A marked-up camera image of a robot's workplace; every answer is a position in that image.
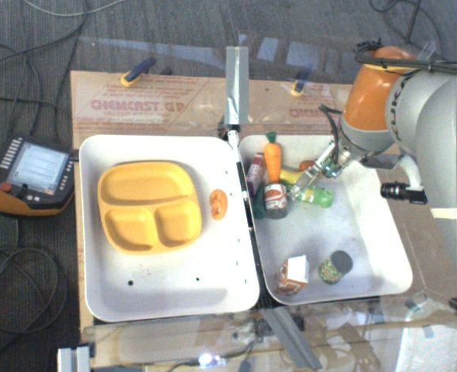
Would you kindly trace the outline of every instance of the white tray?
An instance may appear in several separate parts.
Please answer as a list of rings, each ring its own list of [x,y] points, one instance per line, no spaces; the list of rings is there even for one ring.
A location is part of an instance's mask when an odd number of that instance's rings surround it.
[[[191,176],[202,215],[194,243],[168,253],[131,256],[106,239],[97,186],[116,164],[168,160]],[[80,150],[86,302],[106,322],[238,312],[255,305],[259,285],[235,154],[220,139],[191,136],[107,136]],[[224,219],[211,217],[209,196],[228,195]]]
[[[283,165],[298,167],[318,157],[330,136],[277,136]],[[248,136],[240,143],[247,172],[252,158],[263,151],[265,136]],[[256,241],[266,286],[285,305],[399,294],[411,286],[411,266],[387,200],[380,196],[375,170],[352,163],[335,179],[320,179],[317,186],[331,188],[334,201],[322,208],[300,201],[290,203],[283,219],[255,219]],[[344,250],[353,269],[336,284],[318,276],[318,266],[333,251]],[[293,296],[275,293],[274,274],[289,257],[307,255],[309,284]]]

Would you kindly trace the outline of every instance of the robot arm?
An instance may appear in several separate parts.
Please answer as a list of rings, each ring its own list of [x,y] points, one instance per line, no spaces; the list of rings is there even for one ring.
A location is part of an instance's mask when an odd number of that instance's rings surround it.
[[[380,65],[359,71],[336,140],[289,196],[294,200],[318,177],[335,177],[354,160],[389,169],[400,162],[410,184],[387,184],[382,196],[428,200],[457,270],[457,69],[439,64],[433,71],[430,64],[418,70],[423,65],[396,47],[377,46],[373,58]],[[403,156],[382,154],[393,143]]]

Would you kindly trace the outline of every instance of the display screen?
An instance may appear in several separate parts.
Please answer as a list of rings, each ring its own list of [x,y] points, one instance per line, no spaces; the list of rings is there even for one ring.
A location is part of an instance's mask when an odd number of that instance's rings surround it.
[[[8,182],[54,195],[68,154],[24,142],[10,171]]]

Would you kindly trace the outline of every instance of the small carton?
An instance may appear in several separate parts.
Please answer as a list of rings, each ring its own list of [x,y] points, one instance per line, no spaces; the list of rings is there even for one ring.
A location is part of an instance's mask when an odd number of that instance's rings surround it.
[[[254,156],[253,161],[251,161],[246,177],[247,188],[251,197],[256,197],[256,192],[258,191],[258,187],[261,184],[264,175],[265,160],[262,153],[257,153]]]
[[[295,295],[308,284],[309,263],[306,255],[291,257],[277,271],[276,292]]]

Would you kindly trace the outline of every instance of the green can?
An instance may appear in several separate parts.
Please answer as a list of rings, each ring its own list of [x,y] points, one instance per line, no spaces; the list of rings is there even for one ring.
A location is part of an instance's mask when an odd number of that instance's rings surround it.
[[[327,284],[336,284],[352,269],[352,258],[345,251],[335,251],[318,268],[321,279]]]

